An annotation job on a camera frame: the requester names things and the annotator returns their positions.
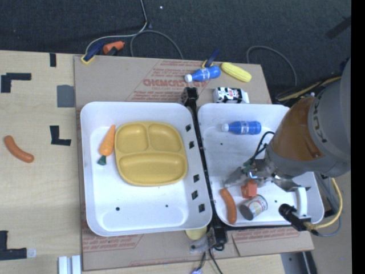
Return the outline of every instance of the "carrot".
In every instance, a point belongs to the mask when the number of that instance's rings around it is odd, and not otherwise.
[[[235,224],[237,221],[237,209],[236,209],[236,204],[233,200],[232,195],[230,194],[230,192],[226,189],[223,188],[219,191],[220,195],[222,196],[224,202],[226,203],[227,206],[227,211],[228,211],[228,215],[227,215],[227,219],[228,222],[230,224]]]
[[[34,160],[34,156],[21,150],[14,141],[14,138],[10,135],[5,136],[4,138],[5,146],[9,151],[18,159],[31,163]]]
[[[112,125],[99,147],[99,153],[101,154],[101,158],[99,159],[98,163],[102,166],[107,164],[107,156],[113,153],[114,149],[114,138],[115,138],[115,125]]]

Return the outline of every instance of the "toy carrot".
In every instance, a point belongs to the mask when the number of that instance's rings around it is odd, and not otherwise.
[[[115,137],[115,125],[112,125],[99,147],[99,153],[101,158],[98,160],[98,164],[105,166],[107,164],[107,156],[113,153],[114,149],[114,137]]]

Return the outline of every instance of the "black tape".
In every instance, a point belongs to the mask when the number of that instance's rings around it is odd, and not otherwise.
[[[27,248],[7,248],[7,233],[8,231],[0,231],[0,261],[25,259],[27,257]]]
[[[75,90],[73,86],[57,86],[57,107],[75,107]]]
[[[334,39],[340,33],[342,33],[346,28],[351,26],[351,16],[346,18],[343,22],[336,25],[333,29],[329,30],[326,35],[330,39]]]
[[[57,67],[57,60],[55,53],[50,53],[50,67]]]
[[[7,231],[0,231],[0,251],[6,250]]]
[[[50,126],[52,141],[54,145],[70,146],[71,139],[59,139],[59,126]]]
[[[6,73],[6,78],[10,80],[31,80],[32,73]]]
[[[7,79],[5,75],[1,75],[1,93],[9,93],[11,90],[11,80]]]
[[[12,80],[31,80],[31,73],[6,73],[1,75],[1,93],[10,93]]]

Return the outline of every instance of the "wooden table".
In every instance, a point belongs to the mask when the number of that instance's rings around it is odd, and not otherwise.
[[[59,256],[81,255],[80,197],[74,107],[57,106],[56,88],[74,85],[73,55],[0,51],[0,74],[31,73],[31,80],[12,80],[0,93],[0,136],[12,135],[33,163],[13,157],[0,144],[0,230],[8,248],[34,248],[36,257],[0,261],[0,273],[57,273]],[[52,145],[50,126],[70,146]],[[219,259],[223,273],[283,274],[279,254]],[[191,273],[197,262],[96,271],[96,273]],[[207,261],[204,273],[217,273]]]

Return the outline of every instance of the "white tray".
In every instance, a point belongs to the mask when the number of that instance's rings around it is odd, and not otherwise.
[[[80,115],[86,218],[100,236],[178,231],[206,226],[212,208],[189,110],[177,103],[92,102]],[[187,175],[175,184],[138,187],[119,175],[115,153],[97,164],[99,145],[112,124],[164,122],[181,135],[188,160]]]
[[[242,197],[240,186],[228,189],[237,205],[237,222],[234,225],[227,220],[226,205],[219,194],[219,190],[224,187],[224,180],[254,154],[261,136],[265,132],[276,131],[287,110],[287,107],[274,104],[221,103],[205,104],[199,109],[198,119],[213,199],[218,217],[227,225],[251,227],[289,224],[278,213],[278,209],[283,203],[297,208],[297,197],[295,193],[285,192],[273,183],[258,188],[258,194],[266,199],[268,209],[251,221],[244,219],[238,210],[239,205],[247,200]],[[237,120],[257,120],[261,123],[262,131],[259,135],[235,135],[221,131],[223,123]],[[264,143],[268,143],[269,140],[268,135]],[[263,158],[263,152],[259,154],[258,158]],[[320,222],[324,209],[314,174],[308,172],[293,180],[304,187],[311,187],[307,191],[307,214],[312,218],[312,223]]]

